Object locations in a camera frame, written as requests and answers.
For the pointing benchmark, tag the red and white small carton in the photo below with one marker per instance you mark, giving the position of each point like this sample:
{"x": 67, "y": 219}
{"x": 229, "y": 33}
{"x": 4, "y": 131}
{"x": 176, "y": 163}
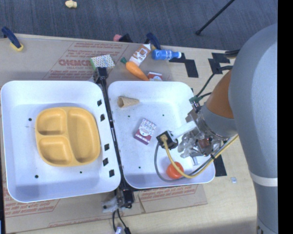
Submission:
{"x": 155, "y": 76}

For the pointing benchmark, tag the black tripod stand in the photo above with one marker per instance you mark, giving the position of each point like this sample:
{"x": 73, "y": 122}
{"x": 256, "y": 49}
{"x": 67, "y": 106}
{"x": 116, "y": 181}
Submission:
{"x": 222, "y": 8}

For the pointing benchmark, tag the tan ice cream cone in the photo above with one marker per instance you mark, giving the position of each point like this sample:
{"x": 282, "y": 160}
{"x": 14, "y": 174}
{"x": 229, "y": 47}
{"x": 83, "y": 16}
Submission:
{"x": 127, "y": 102}

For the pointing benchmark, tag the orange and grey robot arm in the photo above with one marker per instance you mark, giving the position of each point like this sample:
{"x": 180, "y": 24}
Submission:
{"x": 254, "y": 86}

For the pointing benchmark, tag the white plastic tray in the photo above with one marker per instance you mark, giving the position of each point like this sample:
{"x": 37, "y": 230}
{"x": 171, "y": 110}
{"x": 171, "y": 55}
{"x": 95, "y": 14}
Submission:
{"x": 161, "y": 101}
{"x": 22, "y": 121}

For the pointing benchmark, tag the yellow divided plate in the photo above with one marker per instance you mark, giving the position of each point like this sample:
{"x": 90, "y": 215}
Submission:
{"x": 68, "y": 136}

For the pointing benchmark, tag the orange carrot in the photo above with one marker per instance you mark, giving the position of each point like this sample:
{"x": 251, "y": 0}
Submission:
{"x": 135, "y": 69}

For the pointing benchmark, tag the blue bottle white cap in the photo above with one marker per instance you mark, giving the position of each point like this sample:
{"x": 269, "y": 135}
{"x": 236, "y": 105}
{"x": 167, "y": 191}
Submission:
{"x": 163, "y": 54}

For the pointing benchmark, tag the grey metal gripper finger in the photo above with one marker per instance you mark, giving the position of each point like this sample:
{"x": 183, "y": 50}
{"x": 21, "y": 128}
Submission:
{"x": 195, "y": 160}
{"x": 185, "y": 148}

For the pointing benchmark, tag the pale yellow toy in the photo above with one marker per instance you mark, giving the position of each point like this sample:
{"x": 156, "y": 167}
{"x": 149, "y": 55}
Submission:
{"x": 71, "y": 4}

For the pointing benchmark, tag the white and green speckled box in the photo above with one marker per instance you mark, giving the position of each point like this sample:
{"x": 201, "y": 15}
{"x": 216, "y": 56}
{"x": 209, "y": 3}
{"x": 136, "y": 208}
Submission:
{"x": 102, "y": 61}

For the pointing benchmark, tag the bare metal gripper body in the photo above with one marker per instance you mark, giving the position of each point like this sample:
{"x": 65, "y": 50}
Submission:
{"x": 205, "y": 144}

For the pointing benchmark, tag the orange round toy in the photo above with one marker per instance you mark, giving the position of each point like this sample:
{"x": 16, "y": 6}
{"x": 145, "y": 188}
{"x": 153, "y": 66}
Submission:
{"x": 172, "y": 172}

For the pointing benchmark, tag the brown cardboard board red print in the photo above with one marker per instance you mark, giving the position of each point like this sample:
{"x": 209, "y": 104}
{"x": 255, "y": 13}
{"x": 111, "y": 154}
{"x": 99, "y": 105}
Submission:
{"x": 51, "y": 57}

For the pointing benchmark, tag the orange and white bottle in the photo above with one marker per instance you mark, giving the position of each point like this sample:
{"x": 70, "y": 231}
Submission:
{"x": 139, "y": 54}

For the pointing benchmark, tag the maroon and white small carton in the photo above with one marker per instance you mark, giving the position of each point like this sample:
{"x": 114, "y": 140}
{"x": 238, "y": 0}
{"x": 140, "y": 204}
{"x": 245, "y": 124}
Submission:
{"x": 144, "y": 131}

